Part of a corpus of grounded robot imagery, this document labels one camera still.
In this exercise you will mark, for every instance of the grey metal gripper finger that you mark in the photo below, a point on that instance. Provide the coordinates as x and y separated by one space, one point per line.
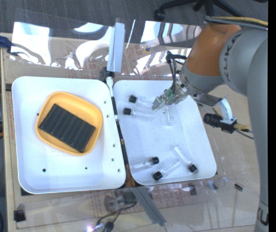
156 103
164 102

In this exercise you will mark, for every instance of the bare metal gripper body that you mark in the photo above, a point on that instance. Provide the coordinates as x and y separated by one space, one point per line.
182 93

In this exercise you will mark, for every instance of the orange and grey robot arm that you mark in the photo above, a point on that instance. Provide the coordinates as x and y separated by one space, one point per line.
244 64

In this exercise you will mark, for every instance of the clear plastic bottle black cap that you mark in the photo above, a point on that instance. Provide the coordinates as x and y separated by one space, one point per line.
192 168
127 111
154 160
133 99
157 175

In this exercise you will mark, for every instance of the white plastic tray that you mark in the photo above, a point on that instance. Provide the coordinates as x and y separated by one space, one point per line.
152 139
63 173

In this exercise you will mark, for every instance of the thin black and white rod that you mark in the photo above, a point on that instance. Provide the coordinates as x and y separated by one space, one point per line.
118 124

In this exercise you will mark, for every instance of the brown cardboard board red print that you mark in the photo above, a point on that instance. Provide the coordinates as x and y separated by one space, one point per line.
227 158

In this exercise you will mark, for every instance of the black ribbed rectangular tray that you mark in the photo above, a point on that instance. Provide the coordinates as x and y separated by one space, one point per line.
67 128

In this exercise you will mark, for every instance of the yellow plate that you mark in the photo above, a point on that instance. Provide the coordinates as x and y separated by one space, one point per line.
55 100

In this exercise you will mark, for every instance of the black cylinder on white bracket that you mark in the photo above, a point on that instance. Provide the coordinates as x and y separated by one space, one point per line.
221 122

